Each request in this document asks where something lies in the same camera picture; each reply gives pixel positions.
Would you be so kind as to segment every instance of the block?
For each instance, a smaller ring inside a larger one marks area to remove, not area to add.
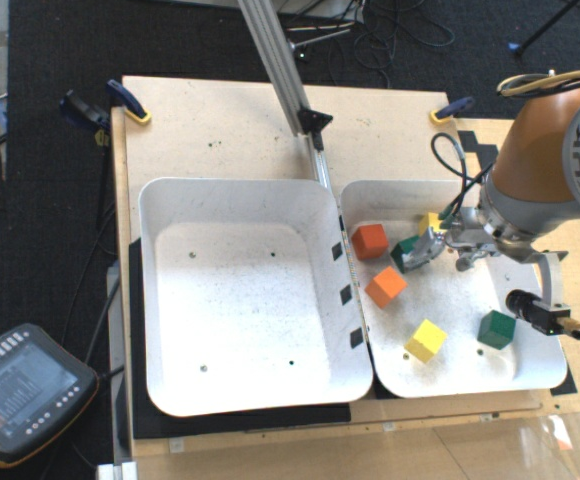
[[[492,310],[481,319],[477,340],[501,350],[512,343],[516,324],[515,318]]]
[[[420,361],[427,363],[439,352],[447,337],[445,331],[426,318],[410,336],[405,349]]]
[[[388,249],[388,237],[381,224],[366,224],[352,235],[352,246],[360,260],[378,258]]]
[[[392,267],[386,267],[366,286],[365,291],[381,309],[399,295],[408,283]]]
[[[435,232],[441,231],[441,221],[439,220],[439,214],[437,213],[426,213],[423,218],[419,221],[419,236],[423,235],[426,229],[432,226],[432,230]]]
[[[405,240],[401,240],[401,242],[395,245],[394,249],[390,251],[390,257],[395,262],[397,268],[402,274],[405,274],[403,256],[404,254],[410,254],[412,252],[414,244],[417,243],[417,240],[419,240],[419,235],[414,235],[410,238],[406,238]]]

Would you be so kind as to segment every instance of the wooden table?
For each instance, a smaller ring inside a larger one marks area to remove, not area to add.
[[[128,245],[140,236],[137,198],[141,187],[163,176],[300,179],[310,178],[311,171],[307,147],[290,133],[270,84],[143,77],[126,77],[123,83],[153,113],[152,122],[141,127],[121,109],[112,112],[125,375],[131,401],[130,350],[143,343],[130,340]],[[430,152],[434,133],[457,136],[457,130],[469,130],[480,143],[501,145],[512,123],[456,119],[435,127],[428,114],[447,105],[444,93],[314,86],[306,87],[306,92],[314,109],[334,116],[323,135],[335,196],[354,179],[454,179]],[[469,172],[478,170],[475,155],[470,154]],[[570,251],[562,264],[565,300],[580,320],[580,221],[564,224],[537,247]],[[404,449],[403,441],[408,441],[399,431],[479,422],[492,414],[513,419],[580,412],[580,342],[563,338],[562,345],[578,387],[575,394],[553,397],[546,389],[377,400],[370,393],[351,404],[350,424],[132,439],[130,454],[141,479],[187,478],[179,476],[181,468],[204,479],[224,478],[221,472],[226,468],[226,478],[269,478],[272,471],[279,473],[275,464],[290,468],[287,474],[292,478],[292,461],[278,461],[285,454],[309,457],[309,471],[316,473],[313,477],[327,478],[335,464],[340,468],[341,461],[348,461],[350,478],[368,468],[375,471],[374,478],[383,478],[395,467],[420,468],[408,461],[395,462],[391,450]],[[128,418],[132,425],[130,408]],[[437,445],[423,439],[417,449],[428,446],[429,454],[438,454]],[[342,449],[358,449],[360,455],[341,456]],[[231,460],[243,468],[235,468]],[[432,455],[424,462],[429,462],[430,471],[443,467]],[[265,467],[255,468],[255,464]],[[302,471],[302,466],[295,466]]]

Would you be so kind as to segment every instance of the dark green block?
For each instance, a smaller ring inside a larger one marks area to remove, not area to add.
[[[417,240],[419,240],[419,235],[414,235],[411,236],[410,238],[406,238],[405,240],[401,240],[401,242],[395,245],[394,249],[392,249],[392,251],[390,252],[390,256],[392,257],[395,264],[397,265],[397,268],[402,274],[405,274],[403,265],[403,255],[412,252],[414,244],[417,243]]]
[[[492,310],[481,319],[477,340],[484,345],[501,350],[512,343],[516,324],[516,319]]]

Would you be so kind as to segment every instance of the orange cube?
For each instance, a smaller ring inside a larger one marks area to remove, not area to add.
[[[388,237],[381,224],[367,224],[354,232],[352,245],[358,259],[378,258],[388,249]]]
[[[381,273],[377,274],[370,284],[366,286],[365,291],[374,303],[381,309],[385,308],[408,283],[392,267],[387,267]]]

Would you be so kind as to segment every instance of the yellow cube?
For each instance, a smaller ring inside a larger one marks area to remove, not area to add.
[[[430,226],[432,226],[432,231],[437,233],[441,231],[441,221],[438,213],[429,212],[423,216],[423,219],[419,221],[419,236],[423,235]]]
[[[444,331],[426,318],[415,333],[410,336],[405,349],[417,359],[427,363],[439,352],[447,337],[448,335]]]

